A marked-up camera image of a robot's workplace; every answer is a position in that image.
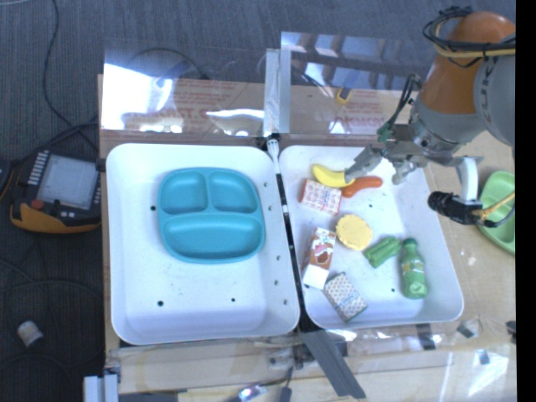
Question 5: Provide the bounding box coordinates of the orange patterned packet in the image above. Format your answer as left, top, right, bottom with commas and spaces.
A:
322, 271, 369, 323

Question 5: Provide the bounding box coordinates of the green toy vegetable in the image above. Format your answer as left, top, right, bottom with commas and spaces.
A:
362, 235, 403, 269

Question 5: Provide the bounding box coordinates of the blue divided plate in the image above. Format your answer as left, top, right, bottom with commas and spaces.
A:
157, 167, 266, 265

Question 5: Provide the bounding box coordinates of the green bottle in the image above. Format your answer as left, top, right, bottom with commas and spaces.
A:
397, 237, 429, 300

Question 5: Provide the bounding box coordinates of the orange sausage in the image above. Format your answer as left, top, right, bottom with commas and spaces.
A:
341, 175, 384, 199

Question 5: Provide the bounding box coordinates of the white plastic tray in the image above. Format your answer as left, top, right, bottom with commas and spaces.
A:
105, 142, 302, 346
278, 144, 465, 330

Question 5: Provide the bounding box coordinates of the black cylinder on white bracket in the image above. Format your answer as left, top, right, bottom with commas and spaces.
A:
427, 153, 485, 225

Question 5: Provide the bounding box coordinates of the yellow banana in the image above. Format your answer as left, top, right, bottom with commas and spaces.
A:
311, 163, 356, 188

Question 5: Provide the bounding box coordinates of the small grey cylinder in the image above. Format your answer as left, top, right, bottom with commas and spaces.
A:
16, 320, 44, 348

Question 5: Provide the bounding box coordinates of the brown and white carton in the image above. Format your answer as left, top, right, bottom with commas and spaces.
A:
301, 226, 338, 291

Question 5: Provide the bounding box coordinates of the yellow round biscuit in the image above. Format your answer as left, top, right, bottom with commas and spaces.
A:
335, 214, 374, 251

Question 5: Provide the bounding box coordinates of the green divided plate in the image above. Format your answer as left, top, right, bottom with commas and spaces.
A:
477, 170, 517, 255

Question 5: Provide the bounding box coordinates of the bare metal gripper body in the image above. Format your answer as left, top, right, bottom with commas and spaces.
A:
378, 122, 462, 166

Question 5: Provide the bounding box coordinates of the brown cardboard board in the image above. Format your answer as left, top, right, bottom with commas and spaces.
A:
96, 73, 517, 395

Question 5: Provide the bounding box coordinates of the orange and white packet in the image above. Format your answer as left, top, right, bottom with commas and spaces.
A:
298, 178, 343, 216

